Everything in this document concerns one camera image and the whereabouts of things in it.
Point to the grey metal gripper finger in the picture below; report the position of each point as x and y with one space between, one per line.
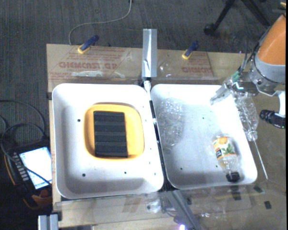
221 93

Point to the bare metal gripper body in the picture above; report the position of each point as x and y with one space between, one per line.
247 86

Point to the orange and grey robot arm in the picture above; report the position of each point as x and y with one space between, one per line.
272 49

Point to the orange label juice bottle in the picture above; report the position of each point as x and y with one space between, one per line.
224 150

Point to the crumpled clear plastic bottle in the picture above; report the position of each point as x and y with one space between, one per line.
170 123

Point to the white plastic tray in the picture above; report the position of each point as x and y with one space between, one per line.
196 152
69 140

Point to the yellow plate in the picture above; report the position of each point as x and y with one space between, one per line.
135 133

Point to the black ribbed block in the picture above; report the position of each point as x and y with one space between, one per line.
110 134

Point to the brown cardboard board, red print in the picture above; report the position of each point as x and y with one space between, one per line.
62 75

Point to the black cylinder on white bracket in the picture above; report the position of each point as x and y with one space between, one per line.
274 118

